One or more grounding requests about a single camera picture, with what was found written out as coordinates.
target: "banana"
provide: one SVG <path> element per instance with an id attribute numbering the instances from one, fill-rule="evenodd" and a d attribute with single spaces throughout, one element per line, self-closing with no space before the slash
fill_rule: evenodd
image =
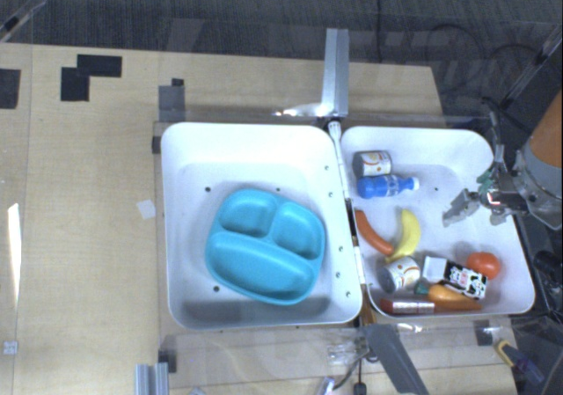
<path id="1" fill-rule="evenodd" d="M 395 247 L 395 251 L 385 258 L 386 263 L 410 256 L 420 242 L 420 224 L 413 212 L 404 208 L 401 211 L 401 224 L 403 235 Z"/>

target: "blue plate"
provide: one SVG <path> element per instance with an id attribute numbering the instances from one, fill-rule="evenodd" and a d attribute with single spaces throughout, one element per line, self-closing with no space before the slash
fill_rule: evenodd
<path id="1" fill-rule="evenodd" d="M 311 293 L 325 242 L 325 227 L 307 208 L 243 189 L 219 208 L 205 261 L 221 284 L 264 303 L 290 305 Z"/>

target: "blue bottle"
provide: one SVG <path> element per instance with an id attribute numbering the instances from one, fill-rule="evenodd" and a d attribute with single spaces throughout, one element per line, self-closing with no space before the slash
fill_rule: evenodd
<path id="1" fill-rule="evenodd" d="M 400 178 L 394 174 L 383 176 L 364 177 L 358 179 L 358 193 L 364 199 L 382 196 L 394 196 L 403 190 L 418 190 L 418 178 Z"/>

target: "silver can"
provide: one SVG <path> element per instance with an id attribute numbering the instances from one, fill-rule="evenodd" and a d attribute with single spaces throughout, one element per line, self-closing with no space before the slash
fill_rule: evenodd
<path id="1" fill-rule="evenodd" d="M 391 156 L 387 151 L 356 152 L 352 160 L 356 178 L 391 173 Z"/>
<path id="2" fill-rule="evenodd" d="M 420 266 L 408 256 L 377 270 L 377 279 L 387 293 L 412 287 L 420 279 Z"/>

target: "red tomato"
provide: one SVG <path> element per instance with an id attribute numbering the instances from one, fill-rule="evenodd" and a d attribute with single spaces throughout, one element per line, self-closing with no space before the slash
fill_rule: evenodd
<path id="1" fill-rule="evenodd" d="M 467 259 L 467 266 L 488 279 L 494 279 L 501 271 L 501 263 L 491 252 L 473 252 Z"/>

